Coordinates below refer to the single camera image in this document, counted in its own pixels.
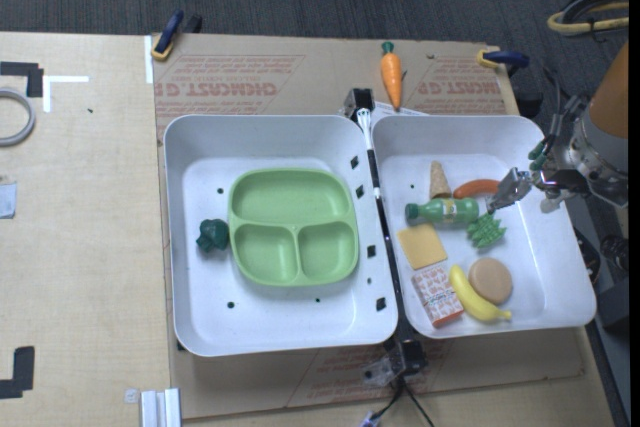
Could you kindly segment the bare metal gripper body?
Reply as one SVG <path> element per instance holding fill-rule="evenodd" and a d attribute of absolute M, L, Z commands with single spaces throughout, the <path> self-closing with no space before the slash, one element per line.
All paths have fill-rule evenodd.
<path fill-rule="evenodd" d="M 533 184 L 548 196 L 585 195 L 600 177 L 600 163 L 577 142 L 540 142 L 530 151 L 530 172 Z"/>

